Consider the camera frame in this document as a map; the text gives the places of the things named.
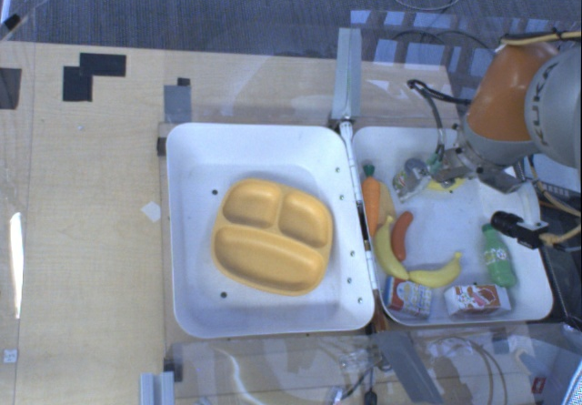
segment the yellow plate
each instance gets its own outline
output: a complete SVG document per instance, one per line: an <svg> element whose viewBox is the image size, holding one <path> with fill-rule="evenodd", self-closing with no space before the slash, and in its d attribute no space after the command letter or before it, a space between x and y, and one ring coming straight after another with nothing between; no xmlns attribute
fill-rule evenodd
<svg viewBox="0 0 582 405"><path fill-rule="evenodd" d="M333 221L317 198L258 178L226 193L212 232L212 259L255 289L304 295L326 274Z"/></svg>

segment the white plastic tray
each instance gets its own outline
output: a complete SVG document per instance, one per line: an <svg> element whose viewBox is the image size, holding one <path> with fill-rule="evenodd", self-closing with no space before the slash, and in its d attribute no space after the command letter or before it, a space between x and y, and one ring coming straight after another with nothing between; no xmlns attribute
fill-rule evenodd
<svg viewBox="0 0 582 405"><path fill-rule="evenodd" d="M455 132L447 132L448 145ZM462 251L462 271L453 285L490 283L482 257L484 240L481 226L498 210L511 212L528 221L539 219L539 205L534 189L525 184L518 192L504 195L478 180L468 180L453 193L425 190L400 203L392 187L392 177L412 157L428 158L437 145L434 128L366 127L354 136L354 152L361 172L362 165L372 163L375 177L388 186L399 215L411 211L414 220L406 233L408 269L438 268ZM428 319L417 319L390 310L390 316L408 326L467 324L477 322L509 322L544 318L552 309L552 291L538 250L523 247L512 238L504 238L518 283L509 290L513 309L503 315L456 319L447 314L443 292L433 290L433 304ZM381 290L386 275L376 268Z"/></svg>
<svg viewBox="0 0 582 405"><path fill-rule="evenodd" d="M374 299L342 139L323 127L183 124L166 143L174 311L200 338L359 329ZM258 177L321 199L334 218L326 275L301 297L266 293L224 276L210 238L226 191Z"/></svg>

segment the bottle label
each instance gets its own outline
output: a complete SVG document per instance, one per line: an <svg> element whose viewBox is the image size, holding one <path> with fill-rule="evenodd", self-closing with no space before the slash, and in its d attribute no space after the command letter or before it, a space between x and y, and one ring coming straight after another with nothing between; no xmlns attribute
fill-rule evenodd
<svg viewBox="0 0 582 405"><path fill-rule="evenodd" d="M509 257L503 248L490 248L485 252L485 264L488 266L498 261L505 261L507 259L509 259Z"/></svg>

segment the table surface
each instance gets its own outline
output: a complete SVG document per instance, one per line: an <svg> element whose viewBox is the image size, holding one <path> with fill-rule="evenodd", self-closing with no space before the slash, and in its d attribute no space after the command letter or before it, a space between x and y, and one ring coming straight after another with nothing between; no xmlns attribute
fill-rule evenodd
<svg viewBox="0 0 582 405"><path fill-rule="evenodd" d="M94 76L92 102L64 102L63 67L78 66L80 53L125 55L126 74ZM139 375L163 368L168 332L189 341L167 321L164 226L144 212L164 205L156 153L164 85L191 80L196 121L324 125L336 62L9 43L0 66L23 67L21 104L0 119L4 160L17 151L12 169L23 171L11 187L22 192L13 202L26 232L22 315L0 318L9 343L0 347L18 350L14 367L0 370L0 401L137 403ZM448 84L442 67L363 64L370 123L434 125L424 101L403 88L418 70L437 89ZM457 112L444 106L441 116L450 125Z"/></svg>

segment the green bottle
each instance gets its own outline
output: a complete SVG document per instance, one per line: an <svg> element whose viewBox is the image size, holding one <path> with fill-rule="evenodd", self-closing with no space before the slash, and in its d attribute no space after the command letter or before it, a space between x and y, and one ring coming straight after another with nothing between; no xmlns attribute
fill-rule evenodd
<svg viewBox="0 0 582 405"><path fill-rule="evenodd" d="M511 268L507 245L491 224L485 224L481 229L486 239L485 264L491 280L500 287L513 287L517 280Z"/></svg>

